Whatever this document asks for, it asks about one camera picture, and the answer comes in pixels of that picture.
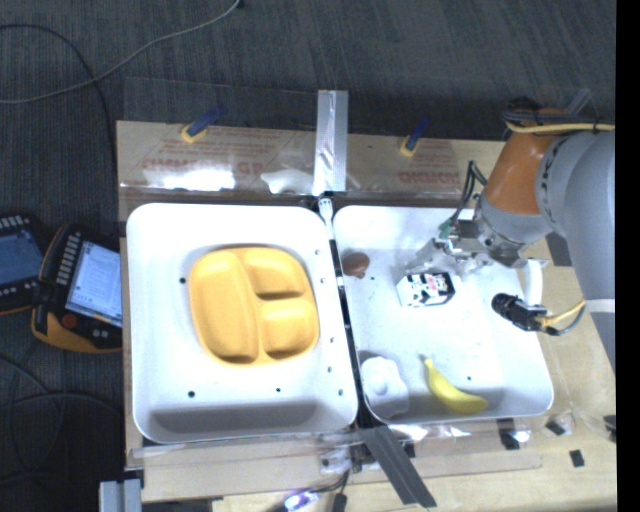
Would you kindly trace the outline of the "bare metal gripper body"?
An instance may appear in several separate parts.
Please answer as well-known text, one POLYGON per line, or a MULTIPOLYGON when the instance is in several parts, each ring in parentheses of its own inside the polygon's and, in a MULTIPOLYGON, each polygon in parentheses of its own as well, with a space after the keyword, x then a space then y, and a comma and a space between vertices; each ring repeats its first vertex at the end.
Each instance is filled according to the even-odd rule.
POLYGON ((435 246, 458 264, 467 267, 500 264, 511 269, 527 264, 527 259, 520 254, 524 244, 500 235, 483 218, 457 219, 448 222, 446 227, 435 239, 435 246))

